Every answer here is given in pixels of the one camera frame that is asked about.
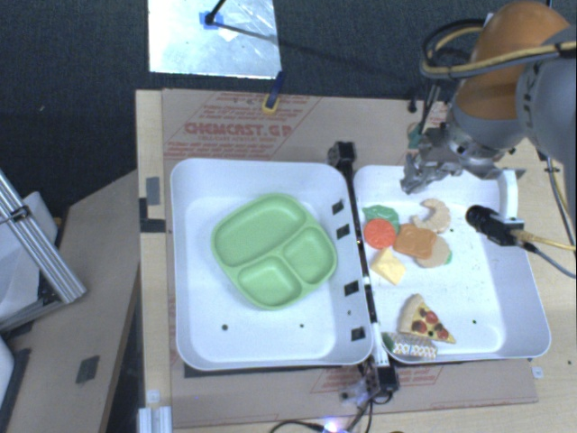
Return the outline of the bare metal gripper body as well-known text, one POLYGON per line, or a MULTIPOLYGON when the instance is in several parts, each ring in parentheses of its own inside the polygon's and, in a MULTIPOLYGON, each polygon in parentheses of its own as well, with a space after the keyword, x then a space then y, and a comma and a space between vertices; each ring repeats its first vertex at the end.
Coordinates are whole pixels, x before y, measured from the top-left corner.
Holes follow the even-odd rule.
POLYGON ((504 152, 474 141, 456 125, 428 128, 421 135, 417 162, 421 171, 429 162, 439 162, 447 169, 447 176, 460 176, 464 171, 481 180, 497 179, 502 170, 495 161, 504 152))

